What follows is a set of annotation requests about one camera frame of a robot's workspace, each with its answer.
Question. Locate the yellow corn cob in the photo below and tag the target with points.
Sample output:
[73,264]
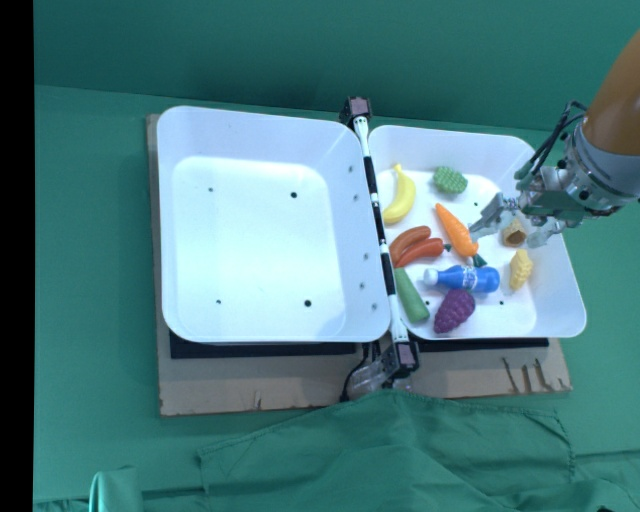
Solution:
[520,270]

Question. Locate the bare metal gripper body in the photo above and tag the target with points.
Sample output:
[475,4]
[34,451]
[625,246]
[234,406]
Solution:
[560,197]

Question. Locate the thin black and white rod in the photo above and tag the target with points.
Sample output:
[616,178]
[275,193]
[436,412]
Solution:
[371,180]

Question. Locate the orange carrot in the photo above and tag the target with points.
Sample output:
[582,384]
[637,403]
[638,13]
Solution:
[456,232]

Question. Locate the brown cardboard board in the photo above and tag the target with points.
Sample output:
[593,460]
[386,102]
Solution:
[250,375]

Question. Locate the green cucumber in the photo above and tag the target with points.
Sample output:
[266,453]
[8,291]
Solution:
[411,297]

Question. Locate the red chili pepper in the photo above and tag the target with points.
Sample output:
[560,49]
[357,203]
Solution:
[420,251]

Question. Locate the green broccoli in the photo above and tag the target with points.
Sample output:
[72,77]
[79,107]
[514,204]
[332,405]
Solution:
[449,180]

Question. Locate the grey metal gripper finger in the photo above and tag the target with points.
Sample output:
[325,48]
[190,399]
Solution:
[492,215]
[547,234]

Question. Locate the white plastic tray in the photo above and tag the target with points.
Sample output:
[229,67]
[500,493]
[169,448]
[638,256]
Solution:
[545,305]
[260,240]

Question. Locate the green cloth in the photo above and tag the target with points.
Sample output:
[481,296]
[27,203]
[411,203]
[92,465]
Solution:
[400,450]

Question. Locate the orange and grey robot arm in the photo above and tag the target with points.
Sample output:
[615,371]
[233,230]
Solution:
[612,115]

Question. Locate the blue bottle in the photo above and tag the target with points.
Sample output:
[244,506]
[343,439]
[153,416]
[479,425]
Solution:
[465,278]

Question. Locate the orange sausage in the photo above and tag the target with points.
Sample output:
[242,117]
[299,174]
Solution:
[407,239]

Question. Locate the purple grapes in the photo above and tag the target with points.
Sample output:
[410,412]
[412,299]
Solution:
[452,311]

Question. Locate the tan ice cream cone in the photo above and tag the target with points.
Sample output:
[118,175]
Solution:
[513,234]

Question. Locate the yellow banana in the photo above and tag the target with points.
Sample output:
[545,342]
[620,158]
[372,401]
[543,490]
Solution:
[401,200]

